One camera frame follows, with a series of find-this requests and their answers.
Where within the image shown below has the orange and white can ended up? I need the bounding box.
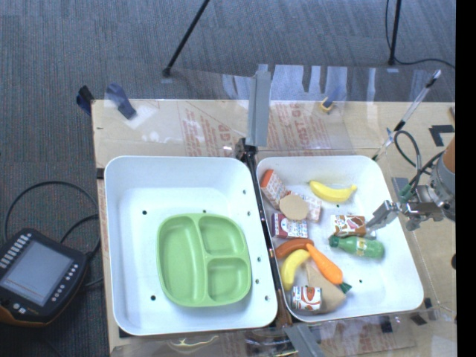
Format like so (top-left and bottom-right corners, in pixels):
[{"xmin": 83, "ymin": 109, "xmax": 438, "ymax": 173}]
[{"xmin": 291, "ymin": 286, "xmax": 323, "ymax": 312}]

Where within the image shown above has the white red-patterned carton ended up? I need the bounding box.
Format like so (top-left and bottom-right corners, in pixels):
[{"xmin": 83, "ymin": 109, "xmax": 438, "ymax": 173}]
[{"xmin": 289, "ymin": 190, "xmax": 323, "ymax": 223}]

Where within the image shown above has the white plastic tray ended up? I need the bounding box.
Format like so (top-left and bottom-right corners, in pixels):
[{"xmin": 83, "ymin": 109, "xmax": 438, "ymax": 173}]
[
  {"xmin": 255, "ymin": 155, "xmax": 425, "ymax": 324},
  {"xmin": 103, "ymin": 155, "xmax": 279, "ymax": 337}
]

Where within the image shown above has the green plastic bottle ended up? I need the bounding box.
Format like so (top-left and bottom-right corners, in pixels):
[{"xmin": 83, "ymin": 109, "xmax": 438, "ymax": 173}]
[{"xmin": 328, "ymin": 234, "xmax": 386, "ymax": 260}]

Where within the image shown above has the black block with wires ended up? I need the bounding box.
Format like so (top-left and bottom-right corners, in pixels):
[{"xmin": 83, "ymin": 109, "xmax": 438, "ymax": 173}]
[{"xmin": 234, "ymin": 138, "xmax": 258, "ymax": 163}]

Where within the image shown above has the orange carrot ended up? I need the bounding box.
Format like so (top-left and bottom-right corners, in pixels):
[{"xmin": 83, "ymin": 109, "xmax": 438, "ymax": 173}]
[{"xmin": 305, "ymin": 242, "xmax": 353, "ymax": 295}]

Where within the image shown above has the tan round biscuit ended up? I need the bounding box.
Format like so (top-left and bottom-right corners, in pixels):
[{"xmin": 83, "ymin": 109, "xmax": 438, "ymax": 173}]
[{"xmin": 278, "ymin": 194, "xmax": 310, "ymax": 222}]

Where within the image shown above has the thin black rod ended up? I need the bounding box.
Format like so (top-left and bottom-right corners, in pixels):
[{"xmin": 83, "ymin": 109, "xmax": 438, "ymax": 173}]
[{"xmin": 243, "ymin": 150, "xmax": 295, "ymax": 329}]

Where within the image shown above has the brown and white carton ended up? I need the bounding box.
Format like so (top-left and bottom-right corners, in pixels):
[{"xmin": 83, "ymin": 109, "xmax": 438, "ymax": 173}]
[{"xmin": 329, "ymin": 214, "xmax": 367, "ymax": 238}]

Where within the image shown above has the brown cardboard board red print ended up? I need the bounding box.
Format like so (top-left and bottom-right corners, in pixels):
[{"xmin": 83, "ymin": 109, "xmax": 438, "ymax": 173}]
[{"xmin": 91, "ymin": 98, "xmax": 457, "ymax": 357}]

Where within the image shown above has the orange-topped white carton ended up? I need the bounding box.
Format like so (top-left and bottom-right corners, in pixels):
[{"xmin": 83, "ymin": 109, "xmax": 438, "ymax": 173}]
[{"xmin": 260, "ymin": 169, "xmax": 289, "ymax": 210}]

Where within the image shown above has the orange-brown sausage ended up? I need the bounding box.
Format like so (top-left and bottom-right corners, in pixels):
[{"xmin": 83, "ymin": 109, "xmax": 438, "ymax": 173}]
[{"xmin": 274, "ymin": 238, "xmax": 315, "ymax": 260}]

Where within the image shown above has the green divided plate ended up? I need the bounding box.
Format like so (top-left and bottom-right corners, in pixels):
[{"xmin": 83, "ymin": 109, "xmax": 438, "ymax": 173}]
[{"xmin": 155, "ymin": 213, "xmax": 253, "ymax": 308}]

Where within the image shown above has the yellow banana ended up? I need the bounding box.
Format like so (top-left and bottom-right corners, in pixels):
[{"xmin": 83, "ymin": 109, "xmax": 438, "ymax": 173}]
[
  {"xmin": 308, "ymin": 179, "xmax": 358, "ymax": 205},
  {"xmin": 280, "ymin": 248, "xmax": 312, "ymax": 292}
]

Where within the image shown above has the purple and white carton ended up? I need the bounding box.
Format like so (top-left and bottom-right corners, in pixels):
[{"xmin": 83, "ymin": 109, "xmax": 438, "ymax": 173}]
[{"xmin": 270, "ymin": 213, "xmax": 309, "ymax": 239}]

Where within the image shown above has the tan bread slice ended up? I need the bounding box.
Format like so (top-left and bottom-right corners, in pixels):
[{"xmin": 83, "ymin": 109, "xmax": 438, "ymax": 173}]
[{"xmin": 304, "ymin": 262, "xmax": 348, "ymax": 315}]

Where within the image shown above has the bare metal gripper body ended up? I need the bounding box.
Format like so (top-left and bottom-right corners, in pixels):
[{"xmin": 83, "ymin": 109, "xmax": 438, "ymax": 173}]
[{"xmin": 401, "ymin": 184, "xmax": 457, "ymax": 223}]

